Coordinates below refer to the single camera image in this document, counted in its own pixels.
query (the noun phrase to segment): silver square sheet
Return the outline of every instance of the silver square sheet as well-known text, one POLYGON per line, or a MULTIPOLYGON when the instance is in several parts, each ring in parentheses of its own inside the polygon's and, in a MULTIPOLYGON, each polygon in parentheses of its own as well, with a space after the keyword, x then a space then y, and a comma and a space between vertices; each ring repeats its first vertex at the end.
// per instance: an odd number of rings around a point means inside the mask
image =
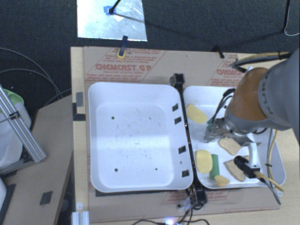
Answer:
POLYGON ((142 0, 121 0, 108 14, 116 1, 77 0, 78 37, 147 41, 142 0))

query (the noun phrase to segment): empty white tray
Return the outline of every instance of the empty white tray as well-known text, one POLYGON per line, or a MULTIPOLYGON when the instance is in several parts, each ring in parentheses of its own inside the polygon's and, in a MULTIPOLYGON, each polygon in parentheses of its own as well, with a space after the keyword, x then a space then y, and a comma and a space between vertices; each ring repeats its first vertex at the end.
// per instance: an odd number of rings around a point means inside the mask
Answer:
MULTIPOLYGON (((184 102, 187 107, 189 104, 195 105, 202 112, 206 114, 210 119, 216 111, 217 105, 219 104, 223 93, 228 88, 225 87, 208 87, 208 86, 190 86, 184 90, 184 102)), ((225 109, 221 109, 217 115, 217 118, 224 116, 225 109)), ((249 155, 248 147, 242 147, 240 151, 235 155, 230 155, 226 150, 221 148, 217 141, 206 143, 204 141, 205 130, 207 123, 198 124, 191 119, 187 119, 188 127, 191 136, 191 142, 193 151, 203 149, 210 152, 210 154, 217 154, 219 161, 220 175, 229 179, 230 183, 226 187, 220 187, 216 184, 215 180, 210 179, 210 174, 204 174, 197 171, 199 181, 207 188, 210 189, 222 189, 222 188, 247 188, 247 187, 265 187, 258 179, 249 179, 246 177, 244 182, 236 180, 226 169, 224 162, 234 159, 236 156, 249 155)), ((267 147, 270 130, 267 129, 263 134, 254 135, 250 134, 248 137, 254 142, 260 142, 257 146, 258 152, 258 164, 261 166, 261 172, 267 175, 267 147)), ((285 181, 285 170, 283 163, 278 151, 277 144, 274 145, 272 153, 272 173, 275 181, 278 184, 283 184, 285 181)))
POLYGON ((91 181, 101 192, 188 188, 193 171, 178 91, 98 82, 89 89, 91 181))

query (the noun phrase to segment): green object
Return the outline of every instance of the green object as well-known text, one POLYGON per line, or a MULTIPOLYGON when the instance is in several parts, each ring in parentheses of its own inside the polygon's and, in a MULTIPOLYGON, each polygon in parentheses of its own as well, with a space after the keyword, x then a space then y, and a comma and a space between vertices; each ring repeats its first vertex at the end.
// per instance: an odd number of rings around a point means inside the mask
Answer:
POLYGON ((217 154, 212 154, 212 170, 210 172, 210 179, 214 179, 215 176, 220 175, 219 160, 217 154))
POLYGON ((8 96, 9 100, 13 103, 13 105, 18 104, 19 102, 22 102, 24 104, 23 98, 21 98, 18 94, 15 94, 14 92, 11 92, 6 89, 3 90, 5 91, 6 95, 8 96))

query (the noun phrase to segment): black rod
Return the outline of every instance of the black rod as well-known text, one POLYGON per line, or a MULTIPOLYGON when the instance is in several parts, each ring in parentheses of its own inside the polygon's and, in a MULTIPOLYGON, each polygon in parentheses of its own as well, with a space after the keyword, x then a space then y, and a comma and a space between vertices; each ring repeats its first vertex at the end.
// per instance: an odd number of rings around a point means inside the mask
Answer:
POLYGON ((121 0, 118 0, 118 1, 114 4, 114 6, 108 10, 108 13, 109 13, 109 14, 113 14, 113 12, 114 12, 115 8, 117 7, 117 5, 119 4, 119 2, 121 2, 121 0))
POLYGON ((285 7, 285 21, 283 23, 283 29, 282 31, 285 31, 286 25, 287 25, 287 19, 289 16, 289 9, 290 9, 290 1, 291 0, 286 0, 286 7, 285 7))

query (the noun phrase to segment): black carpet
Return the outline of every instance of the black carpet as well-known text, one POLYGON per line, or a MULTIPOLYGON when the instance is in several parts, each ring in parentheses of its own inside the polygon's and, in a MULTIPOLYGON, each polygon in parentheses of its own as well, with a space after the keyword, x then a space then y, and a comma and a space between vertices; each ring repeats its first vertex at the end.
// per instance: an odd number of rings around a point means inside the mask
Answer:
MULTIPOLYGON (((282 32, 286 0, 142 0, 148 42, 128 47, 262 53, 293 51, 299 36, 282 32)), ((291 0, 288 32, 299 32, 300 0, 291 0)), ((78 38, 76 0, 0 0, 0 47, 39 63, 61 91, 70 88, 71 46, 119 46, 120 41, 78 38)), ((0 51, 0 72, 40 71, 26 59, 0 51)), ((44 78, 28 72, 0 74, 3 87, 21 95, 33 116, 55 95, 44 78)))

